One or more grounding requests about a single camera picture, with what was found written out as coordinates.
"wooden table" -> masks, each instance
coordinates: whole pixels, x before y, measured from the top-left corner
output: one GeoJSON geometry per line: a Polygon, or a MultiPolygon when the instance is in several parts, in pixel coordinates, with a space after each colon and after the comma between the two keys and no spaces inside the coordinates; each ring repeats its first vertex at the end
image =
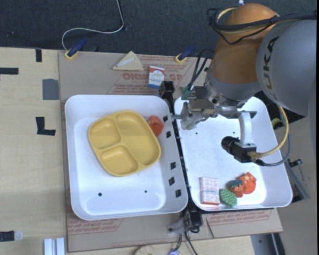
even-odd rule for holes
{"type": "MultiPolygon", "coordinates": [[[[0,242],[0,254],[43,254],[43,239],[66,240],[61,108],[43,100],[42,82],[58,80],[58,51],[0,48],[0,67],[18,67],[18,75],[0,75],[0,232],[21,231],[23,240],[0,242]],[[52,135],[38,135],[36,117],[45,118],[52,135]]],[[[253,255],[250,236],[192,242],[198,254],[253,255]]],[[[153,245],[168,254],[174,244],[153,245]]],[[[76,252],[132,254],[137,247],[76,252]]],[[[193,254],[184,242],[181,254],[193,254]]]]}

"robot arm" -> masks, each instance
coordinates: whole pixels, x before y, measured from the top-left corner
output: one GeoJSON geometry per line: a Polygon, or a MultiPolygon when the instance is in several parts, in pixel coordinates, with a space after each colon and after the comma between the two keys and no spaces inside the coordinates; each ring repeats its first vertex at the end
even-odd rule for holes
{"type": "Polygon", "coordinates": [[[251,142],[250,118],[256,112],[241,111],[255,93],[263,91],[278,106],[315,116],[308,100],[316,77],[316,12],[279,17],[265,6],[245,4],[221,9],[212,26],[221,37],[205,84],[182,96],[188,102],[181,126],[190,130],[219,115],[237,118],[241,138],[225,137],[222,147],[240,162],[255,161],[263,156],[251,142]],[[225,25],[219,25],[220,15],[229,11],[225,25]]]}

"white tray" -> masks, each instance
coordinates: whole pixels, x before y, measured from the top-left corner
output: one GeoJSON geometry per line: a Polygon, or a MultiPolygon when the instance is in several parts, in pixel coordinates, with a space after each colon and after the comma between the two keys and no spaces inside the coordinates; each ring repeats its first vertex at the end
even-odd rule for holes
{"type": "MultiPolygon", "coordinates": [[[[183,101],[174,103],[176,114],[180,114],[183,101]]],[[[244,111],[257,111],[251,120],[253,143],[258,152],[274,148],[278,143],[271,125],[266,106],[258,98],[252,97],[242,108],[244,111]]],[[[240,137],[240,125],[237,119],[226,119],[219,115],[197,124],[192,130],[183,130],[177,120],[181,147],[186,165],[188,182],[193,202],[205,211],[260,209],[287,206],[292,200],[292,190],[285,166],[262,167],[254,163],[240,163],[221,146],[226,136],[240,137]],[[219,179],[219,186],[226,188],[227,182],[250,172],[257,178],[256,189],[251,194],[238,198],[238,204],[232,208],[220,204],[218,206],[201,204],[200,177],[219,179]]],[[[276,163],[282,159],[280,151],[262,158],[266,163],[276,163]]]]}
{"type": "Polygon", "coordinates": [[[177,213],[188,203],[180,156],[167,103],[156,96],[76,95],[65,104],[71,206],[84,220],[177,213]],[[157,137],[158,162],[136,174],[107,173],[91,148],[88,129],[108,114],[131,109],[145,120],[167,117],[157,137]]]}

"yellow triangle block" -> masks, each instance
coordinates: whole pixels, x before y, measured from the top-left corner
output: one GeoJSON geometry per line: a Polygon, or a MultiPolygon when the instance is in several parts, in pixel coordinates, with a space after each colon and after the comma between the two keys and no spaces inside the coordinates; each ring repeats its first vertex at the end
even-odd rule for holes
{"type": "Polygon", "coordinates": [[[143,64],[140,62],[137,55],[130,51],[126,56],[121,59],[115,66],[112,67],[113,70],[127,70],[127,71],[142,71],[143,64]]]}

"white cable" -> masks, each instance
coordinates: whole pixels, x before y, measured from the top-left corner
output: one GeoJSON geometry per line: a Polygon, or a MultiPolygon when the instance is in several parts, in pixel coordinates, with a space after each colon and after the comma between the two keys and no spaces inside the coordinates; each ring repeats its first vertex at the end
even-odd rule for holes
{"type": "Polygon", "coordinates": [[[63,45],[63,48],[67,51],[68,49],[66,48],[65,46],[65,43],[64,43],[64,37],[67,33],[71,32],[71,31],[74,31],[74,30],[84,30],[84,31],[90,31],[90,32],[96,32],[96,33],[101,33],[101,34],[113,34],[113,33],[117,33],[119,31],[121,31],[124,27],[124,19],[123,19],[123,14],[122,14],[122,11],[121,11],[121,7],[119,5],[119,1],[116,0],[117,2],[117,6],[118,6],[118,11],[119,11],[119,15],[121,17],[121,20],[122,20],[122,25],[120,28],[118,28],[117,30],[115,31],[99,31],[99,30],[94,30],[94,29],[89,29],[89,28],[71,28],[69,29],[68,31],[66,31],[64,34],[63,34],[63,37],[62,37],[62,45],[63,45]]]}

